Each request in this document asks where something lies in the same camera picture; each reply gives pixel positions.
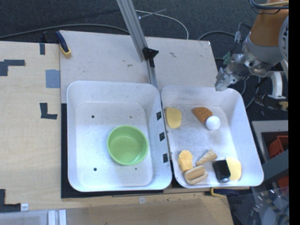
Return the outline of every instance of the green bowl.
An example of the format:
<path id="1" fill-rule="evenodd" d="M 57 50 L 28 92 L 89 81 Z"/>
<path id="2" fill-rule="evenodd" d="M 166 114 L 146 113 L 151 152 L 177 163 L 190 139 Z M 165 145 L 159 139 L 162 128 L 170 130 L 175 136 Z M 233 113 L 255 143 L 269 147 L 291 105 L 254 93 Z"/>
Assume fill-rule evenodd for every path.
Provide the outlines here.
<path id="1" fill-rule="evenodd" d="M 149 142 L 144 133 L 130 125 L 114 128 L 108 135 L 106 145 L 112 159 L 121 165 L 142 162 L 149 150 Z"/>

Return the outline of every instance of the red object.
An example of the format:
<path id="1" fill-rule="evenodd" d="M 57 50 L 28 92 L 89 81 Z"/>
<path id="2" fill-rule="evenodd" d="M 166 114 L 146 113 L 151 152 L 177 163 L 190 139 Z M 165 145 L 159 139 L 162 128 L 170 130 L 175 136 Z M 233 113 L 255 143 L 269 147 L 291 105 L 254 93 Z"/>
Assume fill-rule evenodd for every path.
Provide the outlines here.
<path id="1" fill-rule="evenodd" d="M 289 147 L 289 136 L 277 136 L 277 139 L 273 141 L 267 148 L 269 157 L 273 157 L 283 153 Z M 289 187 L 289 176 L 284 176 L 281 179 L 277 180 L 278 186 L 281 188 L 282 193 L 285 195 L 288 193 Z"/>

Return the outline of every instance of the tray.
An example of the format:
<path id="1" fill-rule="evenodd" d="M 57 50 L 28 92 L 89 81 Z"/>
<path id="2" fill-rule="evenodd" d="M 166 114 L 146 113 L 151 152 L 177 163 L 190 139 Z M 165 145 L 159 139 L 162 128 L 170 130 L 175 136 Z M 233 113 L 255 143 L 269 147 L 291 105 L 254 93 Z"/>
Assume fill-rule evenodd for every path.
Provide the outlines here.
<path id="1" fill-rule="evenodd" d="M 149 140 L 139 164 L 115 163 L 106 149 L 111 130 L 132 125 Z M 81 192 L 161 190 L 172 171 L 160 94 L 147 83 L 77 81 L 67 89 L 68 180 Z"/>
<path id="2" fill-rule="evenodd" d="M 174 175 L 185 188 L 210 187 L 253 187 L 263 181 L 263 169 L 251 133 L 245 106 L 241 95 L 234 89 L 216 91 L 213 87 L 167 86 L 161 94 L 163 108 L 175 107 L 182 113 L 179 128 L 171 129 L 166 124 Z M 192 109 L 205 106 L 221 120 L 218 130 L 210 131 L 193 114 Z M 216 179 L 212 162 L 204 164 L 208 178 L 189 185 L 178 164 L 178 155 L 189 150 L 193 155 L 193 165 L 207 150 L 212 148 L 217 160 L 226 157 L 237 158 L 242 165 L 239 181 L 221 184 Z"/>

